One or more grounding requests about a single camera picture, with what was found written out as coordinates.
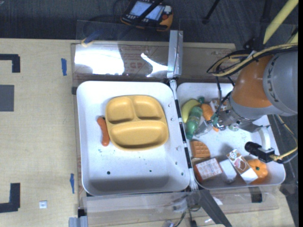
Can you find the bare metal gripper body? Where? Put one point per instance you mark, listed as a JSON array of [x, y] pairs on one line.
[[230, 118]]

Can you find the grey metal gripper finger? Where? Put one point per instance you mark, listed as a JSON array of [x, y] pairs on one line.
[[219, 126], [203, 128]]

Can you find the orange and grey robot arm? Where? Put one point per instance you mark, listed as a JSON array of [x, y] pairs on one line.
[[258, 89]]

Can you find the small green and white can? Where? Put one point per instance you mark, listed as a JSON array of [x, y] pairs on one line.
[[234, 127]]

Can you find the green plastic bottle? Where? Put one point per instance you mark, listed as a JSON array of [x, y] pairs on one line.
[[193, 124]]

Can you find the orange carrot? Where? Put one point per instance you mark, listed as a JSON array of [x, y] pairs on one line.
[[207, 111]]

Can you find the white plastic tray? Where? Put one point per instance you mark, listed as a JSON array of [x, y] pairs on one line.
[[132, 169], [232, 141]]

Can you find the orange waffle biscuit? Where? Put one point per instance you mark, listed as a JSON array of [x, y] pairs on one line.
[[200, 149]]

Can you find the small orange and white carton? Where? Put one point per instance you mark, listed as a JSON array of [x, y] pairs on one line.
[[215, 104]]

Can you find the yellow banana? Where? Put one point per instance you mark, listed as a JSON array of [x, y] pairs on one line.
[[187, 107]]

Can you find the white box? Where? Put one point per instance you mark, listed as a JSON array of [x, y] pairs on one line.
[[228, 170]]

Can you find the brown and white carton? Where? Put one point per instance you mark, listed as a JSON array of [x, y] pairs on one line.
[[241, 165]]

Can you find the orange pumpkin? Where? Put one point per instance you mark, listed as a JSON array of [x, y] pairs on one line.
[[260, 171]]

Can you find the yellow divided plate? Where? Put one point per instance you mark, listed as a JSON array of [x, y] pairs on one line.
[[137, 129]]

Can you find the orange sausage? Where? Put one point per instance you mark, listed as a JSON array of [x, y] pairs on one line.
[[104, 131]]

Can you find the small white square block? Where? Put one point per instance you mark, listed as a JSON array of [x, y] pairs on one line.
[[43, 204]]

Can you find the black cylinder on white bracket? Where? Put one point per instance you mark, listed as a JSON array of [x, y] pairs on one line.
[[256, 150]]

